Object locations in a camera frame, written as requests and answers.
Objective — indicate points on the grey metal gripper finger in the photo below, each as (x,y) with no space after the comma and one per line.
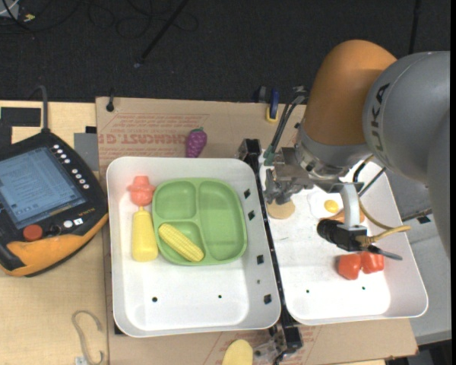
(285,194)
(271,191)

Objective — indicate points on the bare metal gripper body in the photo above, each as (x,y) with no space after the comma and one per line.
(293,173)

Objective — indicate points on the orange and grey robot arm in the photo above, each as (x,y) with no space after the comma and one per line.
(403,120)

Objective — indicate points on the tan round biscuit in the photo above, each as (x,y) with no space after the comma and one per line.
(283,210)

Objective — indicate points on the white fried egg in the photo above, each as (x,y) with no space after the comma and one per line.
(321,204)

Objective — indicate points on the green divided plate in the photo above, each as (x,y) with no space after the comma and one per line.
(220,223)

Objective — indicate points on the thin black rod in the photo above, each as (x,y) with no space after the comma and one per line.
(274,257)

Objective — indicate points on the white plastic tray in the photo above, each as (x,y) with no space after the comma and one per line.
(311,264)
(190,291)

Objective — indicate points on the brown cardboard board red print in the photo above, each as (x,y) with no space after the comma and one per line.
(228,127)

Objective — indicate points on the purple grapes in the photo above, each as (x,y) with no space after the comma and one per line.
(196,143)

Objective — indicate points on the red bell pepper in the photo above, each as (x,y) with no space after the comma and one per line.
(351,266)

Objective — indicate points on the yellow corn cob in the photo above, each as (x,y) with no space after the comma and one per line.
(180,242)

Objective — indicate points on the pink toy figure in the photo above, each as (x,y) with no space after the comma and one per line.
(141,190)

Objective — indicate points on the yellow squeeze bottle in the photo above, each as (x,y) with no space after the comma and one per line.
(144,242)

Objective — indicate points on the yellow oval toy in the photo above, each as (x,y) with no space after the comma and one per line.
(237,353)

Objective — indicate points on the black cylinder on white bracket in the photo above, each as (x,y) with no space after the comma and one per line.
(336,233)

